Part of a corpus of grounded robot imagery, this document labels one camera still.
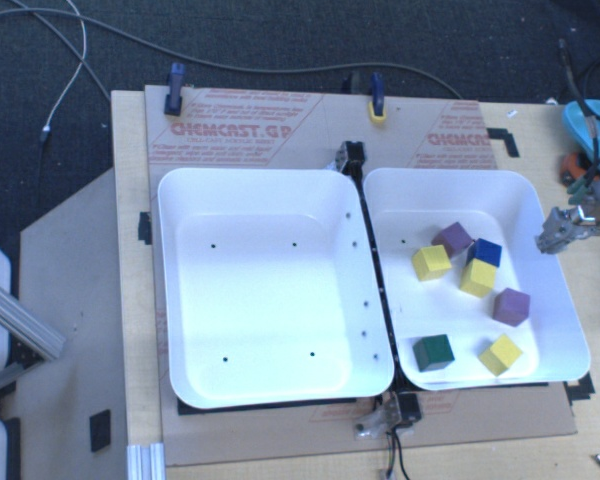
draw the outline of yellow cube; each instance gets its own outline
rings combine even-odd
[[[420,281],[442,277],[451,270],[451,262],[443,245],[431,245],[418,250],[411,258]]]
[[[477,258],[472,259],[464,269],[460,279],[460,289],[476,297],[484,297],[496,282],[498,267]]]
[[[478,359],[482,361],[496,377],[511,368],[522,355],[522,350],[506,334],[501,335],[487,347]]]

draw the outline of cube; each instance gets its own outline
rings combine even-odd
[[[444,228],[431,240],[431,245],[442,245],[449,258],[457,256],[471,245],[473,239],[465,231],[462,224],[454,222]]]
[[[500,292],[493,304],[493,319],[517,327],[529,317],[531,296],[512,288]]]
[[[498,377],[511,368],[521,355],[522,350],[511,341],[509,336],[502,334],[478,356],[478,359]]]
[[[494,267],[499,267],[501,255],[502,246],[483,238],[478,238],[467,251],[467,264],[476,258],[485,263],[490,263]]]
[[[413,346],[413,353],[421,372],[441,370],[455,360],[446,334],[420,338]]]
[[[496,282],[497,267],[479,259],[473,259],[462,269],[460,289],[476,297],[483,298]]]
[[[413,268],[420,281],[429,281],[442,277],[451,270],[449,256],[442,245],[423,247],[412,258]]]

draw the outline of dark carpet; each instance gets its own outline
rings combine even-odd
[[[71,11],[64,0],[19,0]],[[566,39],[587,97],[600,98],[600,0],[72,0],[87,17],[147,41],[239,67],[297,69],[396,63],[434,75],[465,99],[570,101],[558,40]],[[0,0],[0,11],[15,4]],[[79,22],[45,16],[81,50]],[[87,60],[108,91],[166,81],[172,56],[87,24]],[[350,70],[249,74],[187,65],[187,83],[340,92]],[[77,66],[31,15],[0,17],[0,248],[17,266],[19,233],[112,166],[109,103],[83,69],[58,107],[41,156],[40,132]],[[394,96],[453,98],[397,68]]]

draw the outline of clamp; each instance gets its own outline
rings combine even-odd
[[[180,92],[184,85],[184,64],[174,62],[171,65],[171,72],[167,77],[169,94],[164,102],[164,113],[170,116],[179,116],[182,112],[182,96]]]
[[[384,81],[380,73],[373,73],[371,75],[369,117],[375,124],[382,124],[387,119],[387,109],[384,106]]]

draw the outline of purple cube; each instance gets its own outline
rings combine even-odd
[[[472,242],[473,239],[465,231],[462,225],[459,222],[454,222],[451,226],[440,231],[440,233],[431,240],[431,245],[444,246],[445,251],[447,251],[447,256],[452,258],[464,251]]]
[[[517,327],[529,317],[530,302],[530,295],[505,288],[495,298],[493,319]]]

